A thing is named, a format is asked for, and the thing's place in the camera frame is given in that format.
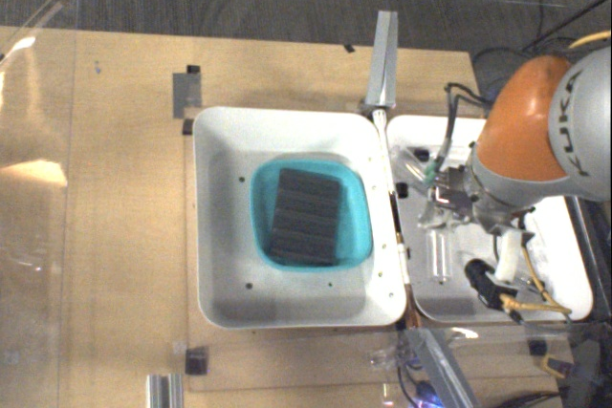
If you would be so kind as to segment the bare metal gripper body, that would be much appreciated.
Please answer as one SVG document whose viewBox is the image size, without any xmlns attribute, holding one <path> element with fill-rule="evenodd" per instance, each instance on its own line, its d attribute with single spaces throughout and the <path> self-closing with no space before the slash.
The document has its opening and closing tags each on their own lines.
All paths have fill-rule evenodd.
<svg viewBox="0 0 612 408">
<path fill-rule="evenodd" d="M 436 225 L 476 224 L 470 172 L 465 165 L 449 166 L 436 173 L 430 189 Z"/>
</svg>

